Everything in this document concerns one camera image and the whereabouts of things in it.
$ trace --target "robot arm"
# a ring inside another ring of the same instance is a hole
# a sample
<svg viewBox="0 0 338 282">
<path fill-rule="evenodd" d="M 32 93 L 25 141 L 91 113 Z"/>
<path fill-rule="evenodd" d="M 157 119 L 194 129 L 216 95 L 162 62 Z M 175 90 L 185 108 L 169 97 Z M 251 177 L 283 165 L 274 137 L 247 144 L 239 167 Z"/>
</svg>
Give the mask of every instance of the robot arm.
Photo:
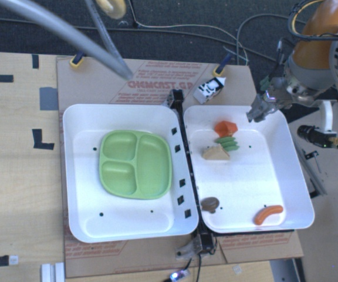
<svg viewBox="0 0 338 282">
<path fill-rule="evenodd" d="M 308 20 L 302 34 L 297 33 L 296 17 L 304 8 L 317 2 L 321 4 Z M 302 128 L 298 134 L 308 141 L 314 140 L 313 135 L 317 134 L 317 141 L 313 142 L 315 145 L 338 148 L 338 144 L 332 142 L 336 134 L 329 128 L 329 125 L 332 128 L 332 109 L 326 102 L 316 100 L 334 84 L 338 86 L 338 0 L 307 0 L 296 5 L 288 27 L 300 41 L 285 62 L 283 76 L 269 77 L 262 89 L 264 93 L 256 96 L 247 113 L 248 120 L 260 122 L 268 114 L 289 108 L 293 103 L 318 107 L 324 124 L 313 129 Z"/>
</svg>

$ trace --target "toy sausage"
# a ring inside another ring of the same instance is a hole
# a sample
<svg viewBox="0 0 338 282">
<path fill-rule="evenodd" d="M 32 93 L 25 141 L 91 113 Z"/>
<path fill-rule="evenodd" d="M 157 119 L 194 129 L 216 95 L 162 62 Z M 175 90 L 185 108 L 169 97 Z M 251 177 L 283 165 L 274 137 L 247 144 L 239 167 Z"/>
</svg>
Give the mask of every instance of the toy sausage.
<svg viewBox="0 0 338 282">
<path fill-rule="evenodd" d="M 257 224 L 258 226 L 260 226 L 268 216 L 272 214 L 279 214 L 283 211 L 284 211 L 284 208 L 279 204 L 274 205 L 274 206 L 268 206 L 258 212 L 253 222 Z"/>
</svg>

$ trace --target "wooden table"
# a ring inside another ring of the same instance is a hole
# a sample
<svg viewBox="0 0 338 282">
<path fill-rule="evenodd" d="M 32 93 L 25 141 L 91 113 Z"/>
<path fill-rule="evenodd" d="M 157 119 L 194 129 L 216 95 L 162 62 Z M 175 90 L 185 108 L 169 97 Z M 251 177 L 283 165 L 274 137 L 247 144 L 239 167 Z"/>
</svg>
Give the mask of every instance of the wooden table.
<svg viewBox="0 0 338 282">
<path fill-rule="evenodd" d="M 39 89 L 57 88 L 56 56 L 0 53 L 0 256 L 18 255 L 19 264 L 0 267 L 0 281 L 40 281 L 40 265 L 64 262 L 59 115 L 40 110 Z M 32 129 L 53 150 L 34 149 Z M 269 261 L 205 266 L 200 281 L 273 281 Z M 192 268 L 194 281 L 197 268 Z M 66 281 L 163 281 L 171 270 L 72 278 Z"/>
</svg>

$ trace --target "white tray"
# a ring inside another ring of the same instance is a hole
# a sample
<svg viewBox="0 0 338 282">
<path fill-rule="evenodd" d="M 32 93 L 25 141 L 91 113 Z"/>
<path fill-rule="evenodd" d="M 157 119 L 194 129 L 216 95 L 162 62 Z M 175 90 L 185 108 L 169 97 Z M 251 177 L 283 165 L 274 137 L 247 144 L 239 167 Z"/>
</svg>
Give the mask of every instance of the white tray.
<svg viewBox="0 0 338 282">
<path fill-rule="evenodd" d="M 313 206 L 288 124 L 281 112 L 249 123 L 249 106 L 192 106 L 184 114 L 199 200 L 217 197 L 219 208 L 202 211 L 204 223 L 217 233 L 304 229 L 314 220 Z M 227 120 L 237 124 L 240 146 L 230 160 L 210 161 L 201 155 L 215 145 L 214 126 Z M 265 206 L 280 204 L 284 211 L 261 226 L 253 219 Z"/>
<path fill-rule="evenodd" d="M 103 136 L 117 129 L 155 133 L 168 142 L 173 179 L 163 197 L 127 199 L 103 188 L 99 148 Z M 194 192 L 172 110 L 147 105 L 73 105 L 63 115 L 63 133 L 69 225 L 77 239 L 87 243 L 142 239 L 190 234 L 196 229 Z"/>
</svg>

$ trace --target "green plate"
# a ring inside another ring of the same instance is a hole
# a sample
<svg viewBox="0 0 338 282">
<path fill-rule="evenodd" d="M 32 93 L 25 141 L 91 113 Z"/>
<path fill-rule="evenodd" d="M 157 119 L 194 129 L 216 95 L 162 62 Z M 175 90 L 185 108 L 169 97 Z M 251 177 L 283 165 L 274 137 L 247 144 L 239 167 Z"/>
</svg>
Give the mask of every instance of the green plate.
<svg viewBox="0 0 338 282">
<path fill-rule="evenodd" d="M 115 130 L 103 138 L 99 172 L 102 185 L 111 194 L 158 199 L 171 186 L 169 145 L 152 133 Z"/>
</svg>

